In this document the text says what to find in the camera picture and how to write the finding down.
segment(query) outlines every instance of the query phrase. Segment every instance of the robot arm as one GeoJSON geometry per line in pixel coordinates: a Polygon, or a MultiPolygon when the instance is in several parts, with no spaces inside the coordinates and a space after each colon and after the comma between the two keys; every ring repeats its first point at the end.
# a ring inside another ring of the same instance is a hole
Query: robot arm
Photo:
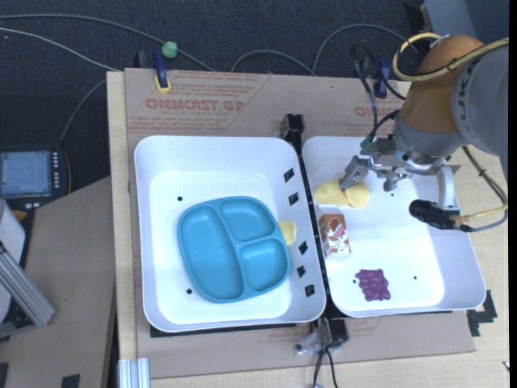
{"type": "Polygon", "coordinates": [[[416,200],[410,212],[438,228],[454,228],[450,216],[459,214],[453,181],[457,167],[445,165],[448,156],[472,144],[498,156],[508,180],[508,39],[483,45],[468,36],[439,38],[415,76],[398,71],[401,51],[393,69],[399,78],[413,82],[393,133],[364,149],[367,158],[355,156],[339,185],[344,191],[374,171],[385,179],[384,190],[391,191],[413,174],[435,175],[438,201],[416,200]]]}

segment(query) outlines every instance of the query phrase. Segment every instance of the black cable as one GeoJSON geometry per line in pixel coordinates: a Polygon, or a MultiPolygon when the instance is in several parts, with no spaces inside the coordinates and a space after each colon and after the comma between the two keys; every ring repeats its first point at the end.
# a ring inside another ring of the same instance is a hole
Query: black cable
{"type": "Polygon", "coordinates": [[[335,368],[334,368],[334,361],[332,361],[332,355],[330,354],[330,351],[329,351],[328,347],[326,347],[325,349],[322,349],[317,354],[316,366],[314,367],[313,388],[317,385],[316,384],[316,382],[317,382],[317,375],[319,374],[320,368],[322,367],[323,357],[325,356],[325,354],[329,357],[330,372],[332,373],[332,382],[334,383],[334,388],[339,388],[338,387],[338,381],[336,379],[336,372],[335,372],[335,368]]]}
{"type": "Polygon", "coordinates": [[[322,362],[323,362],[323,356],[324,355],[325,355],[325,351],[323,351],[323,350],[321,350],[317,354],[316,366],[314,367],[313,388],[316,387],[317,375],[319,374],[320,368],[322,367],[322,362]]]}
{"type": "Polygon", "coordinates": [[[364,90],[366,91],[366,94],[368,95],[368,98],[370,99],[370,104],[372,105],[373,110],[373,128],[376,128],[377,126],[377,101],[375,100],[375,95],[373,94],[372,88],[370,85],[368,85],[368,81],[364,77],[363,71],[361,70],[361,66],[359,64],[359,60],[352,59],[352,64],[354,65],[355,72],[357,73],[357,76],[361,83],[363,84],[364,90]]]}
{"type": "Polygon", "coordinates": [[[373,138],[375,138],[375,136],[376,136],[376,134],[377,134],[377,129],[379,129],[379,128],[382,126],[382,124],[383,124],[384,122],[386,122],[387,120],[394,120],[394,119],[397,117],[397,115],[400,113],[400,111],[401,111],[400,109],[397,109],[397,110],[395,110],[395,111],[393,111],[393,112],[390,112],[388,115],[384,116],[384,117],[379,121],[379,123],[377,124],[377,126],[376,126],[376,127],[375,127],[375,128],[374,128],[374,129],[373,129],[373,130],[368,134],[368,136],[369,136],[369,137],[372,137],[372,139],[373,139],[373,138]]]}
{"type": "MultiPolygon", "coordinates": [[[[505,198],[504,193],[500,190],[500,187],[497,184],[495,184],[492,181],[492,179],[489,178],[486,175],[486,170],[479,166],[479,164],[477,163],[476,159],[473,157],[472,153],[470,152],[470,149],[468,148],[468,146],[464,145],[461,148],[465,152],[465,155],[467,156],[469,161],[472,163],[474,168],[476,168],[477,173],[479,174],[479,176],[482,177],[486,181],[486,183],[490,186],[492,191],[495,192],[495,194],[499,198],[499,200],[505,205],[506,204],[506,198],[505,198]]],[[[482,227],[471,227],[471,226],[462,224],[459,227],[459,230],[465,231],[467,233],[476,233],[478,231],[484,231],[484,230],[488,230],[488,229],[491,229],[491,228],[496,227],[496,226],[500,226],[503,222],[505,222],[507,220],[507,218],[508,218],[508,209],[505,209],[502,218],[500,220],[498,220],[498,221],[495,221],[495,222],[493,222],[491,224],[488,224],[488,225],[482,226],[482,227]]]]}
{"type": "Polygon", "coordinates": [[[401,95],[400,93],[398,93],[395,89],[393,89],[393,87],[389,84],[388,82],[388,79],[386,79],[386,77],[384,76],[384,74],[382,73],[382,70],[380,69],[380,66],[379,66],[379,62],[377,61],[377,59],[375,58],[375,56],[373,56],[373,54],[367,49],[365,48],[363,45],[361,44],[357,44],[356,46],[354,46],[353,48],[350,49],[350,54],[351,54],[351,57],[353,57],[354,59],[357,59],[357,55],[355,53],[355,50],[356,49],[362,49],[367,57],[373,62],[373,65],[375,66],[376,68],[376,71],[377,71],[377,74],[379,75],[379,78],[380,80],[382,80],[382,82],[386,85],[386,87],[389,89],[389,91],[391,93],[393,93],[395,96],[397,96],[399,99],[401,100],[406,100],[406,97],[401,95]]]}
{"type": "MultiPolygon", "coordinates": [[[[332,38],[335,37],[336,35],[338,35],[339,33],[342,33],[344,31],[351,30],[354,28],[359,28],[359,27],[380,30],[382,32],[386,32],[392,36],[397,37],[402,42],[407,41],[407,39],[405,37],[399,35],[398,33],[394,32],[393,30],[389,30],[388,28],[382,27],[382,26],[376,26],[375,24],[358,23],[358,24],[351,24],[349,26],[341,27],[338,30],[335,30],[334,32],[330,33],[330,35],[325,40],[323,40],[323,43],[320,45],[319,49],[317,50],[316,58],[314,59],[314,63],[313,63],[313,68],[311,69],[311,75],[315,75],[315,73],[316,73],[317,63],[319,62],[319,58],[320,58],[322,51],[325,48],[326,44],[329,43],[329,41],[332,40],[332,38]]],[[[421,59],[422,56],[420,55],[420,52],[413,45],[411,45],[410,47],[416,52],[416,54],[418,55],[418,58],[421,59]]]]}

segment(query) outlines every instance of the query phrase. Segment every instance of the blue plate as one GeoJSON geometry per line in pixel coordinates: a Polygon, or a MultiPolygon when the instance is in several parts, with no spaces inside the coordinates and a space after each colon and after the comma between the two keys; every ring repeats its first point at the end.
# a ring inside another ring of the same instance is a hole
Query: blue plate
{"type": "Polygon", "coordinates": [[[194,205],[179,218],[177,233],[194,286],[213,302],[236,302],[269,292],[291,269],[278,223],[252,197],[194,205]]]}

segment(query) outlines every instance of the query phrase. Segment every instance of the cardboard surface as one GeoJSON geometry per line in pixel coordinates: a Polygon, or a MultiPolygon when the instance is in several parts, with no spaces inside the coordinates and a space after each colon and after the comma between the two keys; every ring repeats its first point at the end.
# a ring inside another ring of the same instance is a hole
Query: cardboard surface
{"type": "Polygon", "coordinates": [[[36,210],[26,273],[56,309],[46,327],[0,343],[6,388],[106,386],[114,325],[115,257],[110,180],[36,210]]]}
{"type": "MultiPolygon", "coordinates": [[[[132,209],[132,260],[138,356],[148,357],[151,378],[311,365],[295,357],[294,341],[308,324],[255,331],[151,338],[141,307],[140,248],[132,162],[139,140],[154,134],[275,136],[285,114],[302,114],[304,139],[363,136],[372,110],[358,79],[212,72],[169,73],[173,90],[159,95],[152,70],[125,71],[128,162],[132,209]]],[[[399,82],[403,93],[409,84],[399,82]]],[[[401,106],[394,95],[378,99],[380,118],[401,106]]],[[[378,133],[385,136],[391,125],[378,133]]],[[[429,356],[474,350],[465,312],[347,319],[350,340],[334,362],[429,356]]]]}

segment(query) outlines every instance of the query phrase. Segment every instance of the metal bracket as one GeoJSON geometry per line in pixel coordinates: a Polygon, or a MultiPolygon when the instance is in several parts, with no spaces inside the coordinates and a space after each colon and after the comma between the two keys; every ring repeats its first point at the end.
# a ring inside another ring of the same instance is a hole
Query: metal bracket
{"type": "Polygon", "coordinates": [[[446,210],[458,210],[456,195],[454,194],[454,169],[441,166],[436,172],[439,185],[438,207],[446,210]]]}
{"type": "Polygon", "coordinates": [[[325,349],[332,343],[332,335],[330,334],[330,326],[327,321],[323,321],[319,327],[294,343],[296,356],[315,356],[322,349],[325,349]]]}
{"type": "MultiPolygon", "coordinates": [[[[0,284],[11,294],[34,326],[46,326],[56,312],[2,242],[0,242],[0,284]]],[[[0,329],[0,336],[4,333],[12,333],[13,330],[11,327],[0,329]]]]}
{"type": "Polygon", "coordinates": [[[339,179],[341,191],[353,187],[366,178],[370,170],[369,161],[354,155],[350,163],[345,168],[345,175],[339,179]]]}
{"type": "Polygon", "coordinates": [[[301,134],[305,131],[304,116],[289,113],[280,124],[280,137],[289,142],[301,158],[301,134]]]}
{"type": "Polygon", "coordinates": [[[150,388],[149,358],[136,361],[121,359],[118,364],[118,388],[150,388]]]}

